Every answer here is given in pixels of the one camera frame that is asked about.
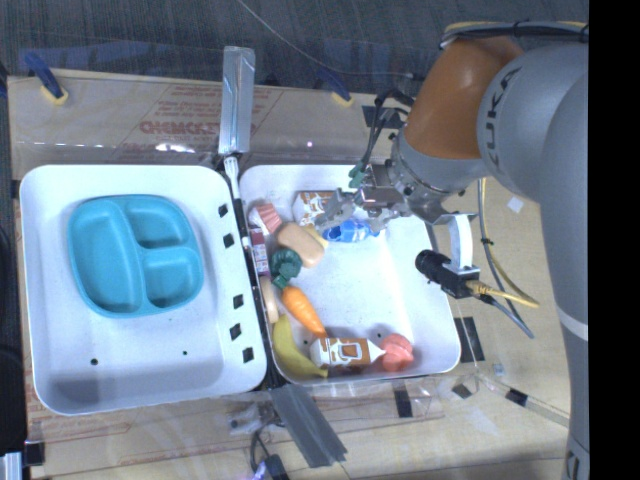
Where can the white plastic tray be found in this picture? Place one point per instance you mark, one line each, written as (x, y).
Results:
(150, 358)
(380, 288)

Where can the black cylinder on white bracket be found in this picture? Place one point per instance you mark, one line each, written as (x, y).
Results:
(440, 270)

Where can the orange carrot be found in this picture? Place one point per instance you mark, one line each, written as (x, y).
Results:
(301, 309)

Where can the brown cardboard board red print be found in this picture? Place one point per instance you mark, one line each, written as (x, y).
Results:
(125, 113)

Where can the brown and white carton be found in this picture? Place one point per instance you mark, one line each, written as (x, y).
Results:
(345, 352)
(310, 205)

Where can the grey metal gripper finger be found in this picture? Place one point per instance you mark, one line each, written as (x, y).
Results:
(336, 209)
(381, 220)

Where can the blue and white bottle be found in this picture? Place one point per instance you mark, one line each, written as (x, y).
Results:
(350, 231)

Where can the red and white carton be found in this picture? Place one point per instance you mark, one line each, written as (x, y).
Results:
(259, 250)

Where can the yellow banana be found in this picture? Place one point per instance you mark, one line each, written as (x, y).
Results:
(286, 348)

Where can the green broccoli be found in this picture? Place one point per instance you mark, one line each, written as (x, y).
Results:
(286, 264)

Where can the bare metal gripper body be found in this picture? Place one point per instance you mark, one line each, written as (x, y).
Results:
(382, 193)

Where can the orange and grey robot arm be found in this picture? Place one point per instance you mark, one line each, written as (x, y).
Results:
(530, 133)

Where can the blue divided plate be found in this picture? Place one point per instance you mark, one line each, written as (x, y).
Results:
(100, 258)

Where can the pink lumpy toy food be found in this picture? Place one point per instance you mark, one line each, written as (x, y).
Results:
(397, 353)

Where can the tan bread roll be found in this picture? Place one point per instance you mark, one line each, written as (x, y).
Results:
(300, 243)

